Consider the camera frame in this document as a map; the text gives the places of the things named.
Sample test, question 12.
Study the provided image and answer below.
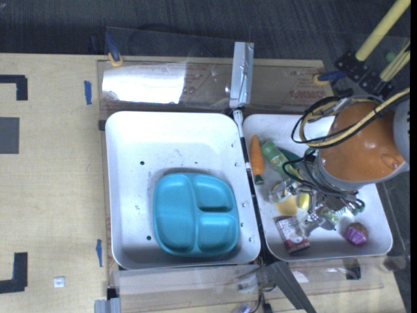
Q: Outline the green plastic bottle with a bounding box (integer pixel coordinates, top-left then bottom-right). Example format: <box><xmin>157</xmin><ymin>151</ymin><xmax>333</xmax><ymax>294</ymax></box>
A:
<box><xmin>261</xmin><ymin>140</ymin><xmax>302</xmax><ymax>183</ymax></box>

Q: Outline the dark green rounded toy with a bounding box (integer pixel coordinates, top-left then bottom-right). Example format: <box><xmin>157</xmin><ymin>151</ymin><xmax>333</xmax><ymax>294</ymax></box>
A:
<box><xmin>278</xmin><ymin>147</ymin><xmax>304</xmax><ymax>170</ymax></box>

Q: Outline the green and white packet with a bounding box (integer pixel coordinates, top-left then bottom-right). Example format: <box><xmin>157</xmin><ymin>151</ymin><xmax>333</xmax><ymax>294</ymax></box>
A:
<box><xmin>318</xmin><ymin>206</ymin><xmax>342</xmax><ymax>230</ymax></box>

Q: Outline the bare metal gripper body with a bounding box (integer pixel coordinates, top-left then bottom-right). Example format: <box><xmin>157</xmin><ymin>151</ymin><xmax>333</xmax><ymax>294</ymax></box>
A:
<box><xmin>303</xmin><ymin>170</ymin><xmax>358</xmax><ymax>215</ymax></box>

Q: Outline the blue divided plate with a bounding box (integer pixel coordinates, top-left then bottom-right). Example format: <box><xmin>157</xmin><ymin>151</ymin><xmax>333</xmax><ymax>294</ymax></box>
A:
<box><xmin>152</xmin><ymin>172</ymin><xmax>240</xmax><ymax>258</ymax></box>

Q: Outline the yellow cup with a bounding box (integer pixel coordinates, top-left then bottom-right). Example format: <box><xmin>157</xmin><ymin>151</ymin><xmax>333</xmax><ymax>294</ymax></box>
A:
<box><xmin>272</xmin><ymin>183</ymin><xmax>298</xmax><ymax>217</ymax></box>

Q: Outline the yellow lemon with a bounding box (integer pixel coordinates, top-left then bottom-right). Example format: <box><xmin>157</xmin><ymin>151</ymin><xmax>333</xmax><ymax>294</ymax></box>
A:
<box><xmin>296</xmin><ymin>190</ymin><xmax>311</xmax><ymax>210</ymax></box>

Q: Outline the purple cupcake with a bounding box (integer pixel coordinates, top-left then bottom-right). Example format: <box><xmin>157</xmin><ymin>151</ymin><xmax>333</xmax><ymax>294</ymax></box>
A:
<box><xmin>344</xmin><ymin>222</ymin><xmax>369</xmax><ymax>247</ymax></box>

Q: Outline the orange carrot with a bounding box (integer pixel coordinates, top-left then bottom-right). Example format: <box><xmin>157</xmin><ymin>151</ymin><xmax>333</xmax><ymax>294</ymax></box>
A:
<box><xmin>250</xmin><ymin>134</ymin><xmax>266</xmax><ymax>186</ymax></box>

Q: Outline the white plastic tray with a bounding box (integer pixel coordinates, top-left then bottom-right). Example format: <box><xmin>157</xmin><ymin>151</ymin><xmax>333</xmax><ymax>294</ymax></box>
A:
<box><xmin>242</xmin><ymin>113</ymin><xmax>394</xmax><ymax>262</ymax></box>
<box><xmin>104</xmin><ymin>110</ymin><xmax>262</xmax><ymax>270</ymax></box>

